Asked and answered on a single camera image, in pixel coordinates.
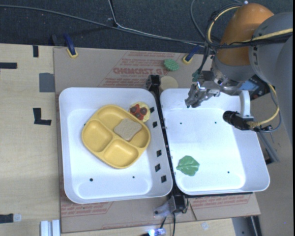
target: black cable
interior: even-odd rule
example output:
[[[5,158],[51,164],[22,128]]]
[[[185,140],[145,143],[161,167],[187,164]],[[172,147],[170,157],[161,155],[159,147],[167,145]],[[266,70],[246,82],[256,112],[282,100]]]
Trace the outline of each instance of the black cable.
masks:
[[[277,107],[278,104],[276,102],[276,99],[274,97],[274,93],[273,93],[272,90],[270,90],[270,95],[271,95],[271,98],[272,98],[275,106]],[[281,126],[281,123],[282,123],[282,117],[281,117],[281,111],[279,111],[279,124],[275,128],[273,128],[271,130],[262,130],[262,127],[260,126],[260,130],[258,130],[258,132],[260,132],[260,133],[272,133],[272,132],[274,132],[274,131],[276,131],[276,130],[279,129],[279,127]]]
[[[187,213],[188,208],[189,208],[189,200],[187,199],[186,208],[182,211],[182,213]]]
[[[109,3],[109,6],[110,6],[110,9],[112,11],[112,15],[113,15],[114,27],[117,27],[118,23],[117,23],[116,18],[115,18],[115,10],[114,10],[114,6],[113,6],[113,0],[108,0],[108,3]]]
[[[123,28],[118,28],[118,27],[112,27],[112,26],[108,26],[108,25],[105,25],[105,24],[102,24],[102,23],[99,23],[99,22],[96,22],[96,21],[89,20],[89,19],[80,18],[80,17],[69,15],[69,14],[65,14],[65,13],[62,13],[62,12],[57,12],[57,11],[52,11],[52,10],[47,10],[47,9],[28,7],[28,6],[18,6],[18,5],[6,5],[6,4],[0,4],[0,8],[13,8],[13,9],[26,9],[26,10],[41,11],[41,12],[45,12],[45,13],[51,13],[51,14],[55,14],[55,15],[68,17],[68,18],[80,20],[80,21],[83,21],[83,22],[95,24],[95,25],[98,25],[98,26],[102,26],[104,28],[112,29],[112,30],[119,30],[119,31],[122,31],[122,32],[143,36],[143,37],[149,37],[149,38],[155,38],[155,39],[159,39],[159,40],[167,40],[167,41],[173,41],[173,42],[180,42],[180,43],[190,44],[190,45],[199,45],[199,44],[202,45],[203,44],[203,42],[199,42],[199,41],[175,39],[175,38],[163,37],[163,36],[158,36],[158,35],[153,35],[153,34],[148,34],[148,33],[144,34],[142,32],[134,31],[134,30],[128,30],[128,29],[123,29]]]
[[[163,228],[166,218],[167,218],[167,216],[164,218],[164,220],[163,220],[163,222],[162,222],[160,228]]]
[[[220,17],[223,14],[223,12],[225,12],[227,10],[231,10],[231,9],[240,8],[241,6],[242,6],[242,3],[227,4],[227,5],[223,6],[222,8],[220,8],[218,11],[215,11],[211,14],[211,18],[209,20],[209,23],[208,23],[207,29],[206,29],[205,40],[212,49],[216,50],[216,49],[241,48],[241,47],[245,47],[245,46],[256,46],[256,45],[261,45],[261,44],[272,44],[272,43],[278,43],[278,42],[285,42],[293,35],[292,32],[289,32],[289,33],[284,33],[281,35],[276,35],[276,36],[271,36],[268,38],[256,39],[256,40],[254,40],[254,36],[252,36],[250,41],[243,41],[243,42],[238,41],[238,42],[233,42],[231,44],[227,44],[227,43],[220,44],[219,42],[214,43],[213,41],[211,41],[209,39],[209,36],[211,37],[210,34],[212,31],[212,26],[216,22],[217,18]]]
[[[172,236],[174,236],[174,234],[175,234],[175,227],[176,227],[176,216],[175,216],[175,213],[174,212],[173,212],[173,218],[174,218],[174,221],[173,221],[174,227],[173,227],[173,234],[172,234]]]
[[[201,31],[200,27],[198,26],[196,20],[195,20],[195,17],[193,15],[193,4],[195,3],[196,0],[192,0],[191,2],[191,5],[190,5],[190,16],[191,16],[191,19],[193,21],[193,24],[194,26],[196,27],[196,29],[198,30],[199,34],[201,35],[202,39],[206,39],[205,35],[203,34],[203,32]],[[238,0],[232,0],[234,2],[237,2],[237,3],[241,3],[241,1],[238,1]]]
[[[192,74],[192,77],[197,77],[200,73],[201,73],[201,71],[202,71],[202,69],[203,69],[203,66],[204,66],[204,64],[206,63],[206,60],[207,60],[207,58],[208,58],[208,56],[209,56],[209,53],[210,53],[210,48],[209,48],[209,46],[207,45],[207,44],[205,44],[205,48],[204,48],[204,50],[203,50],[203,58],[202,58],[202,62],[201,62],[201,65],[200,65],[200,67]]]

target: divided plate compartment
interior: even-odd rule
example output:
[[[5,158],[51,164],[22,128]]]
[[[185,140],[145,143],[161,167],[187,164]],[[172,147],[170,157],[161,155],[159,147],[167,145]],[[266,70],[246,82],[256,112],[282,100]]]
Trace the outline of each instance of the divided plate compartment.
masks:
[[[136,102],[151,111],[144,122],[150,143],[129,167],[116,169],[83,144],[84,124],[100,108],[117,105],[126,111]],[[142,88],[67,88],[59,96],[64,190],[79,204],[163,197],[173,187],[172,173],[154,96]]]
[[[140,128],[129,141],[115,133],[115,128],[125,119],[138,124]],[[82,142],[103,162],[116,169],[124,169],[136,162],[146,150],[150,131],[129,111],[117,105],[106,105],[85,124]]]
[[[257,133],[241,131],[223,120],[227,110],[240,112],[239,96],[221,93],[187,108],[188,88],[160,95],[170,155],[178,188],[191,196],[263,191],[269,175]],[[194,176],[177,170],[179,160],[193,157]]]

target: green sponge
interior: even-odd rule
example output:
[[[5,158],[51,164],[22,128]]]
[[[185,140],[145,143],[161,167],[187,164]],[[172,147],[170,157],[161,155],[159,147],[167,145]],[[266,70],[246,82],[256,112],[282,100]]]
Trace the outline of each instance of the green sponge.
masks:
[[[179,69],[178,63],[173,59],[164,60],[164,65],[167,68],[167,70],[170,70],[170,71],[176,71]]]

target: yellow plate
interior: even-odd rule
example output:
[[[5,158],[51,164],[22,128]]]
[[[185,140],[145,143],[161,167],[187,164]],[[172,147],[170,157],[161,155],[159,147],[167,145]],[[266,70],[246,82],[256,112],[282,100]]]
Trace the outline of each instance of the yellow plate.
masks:
[[[130,141],[114,132],[114,128],[125,118],[142,126]],[[148,127],[117,105],[106,105],[97,110],[82,130],[85,147],[103,162],[117,169],[127,168],[138,160],[148,147],[150,139]]]

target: wooden table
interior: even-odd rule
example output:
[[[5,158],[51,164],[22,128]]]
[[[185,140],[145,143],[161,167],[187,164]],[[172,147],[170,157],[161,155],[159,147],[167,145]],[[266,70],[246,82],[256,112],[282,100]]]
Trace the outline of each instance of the wooden table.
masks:
[[[59,172],[54,92],[39,91],[39,74],[54,73],[53,47],[0,44],[0,214],[21,214],[22,221],[0,224],[0,236],[39,235],[40,221],[60,219]],[[35,125],[33,108],[51,125]],[[175,235],[234,236],[232,219],[177,223]],[[165,225],[171,235],[173,225]],[[70,236],[136,236],[151,229],[135,227],[70,233]]]

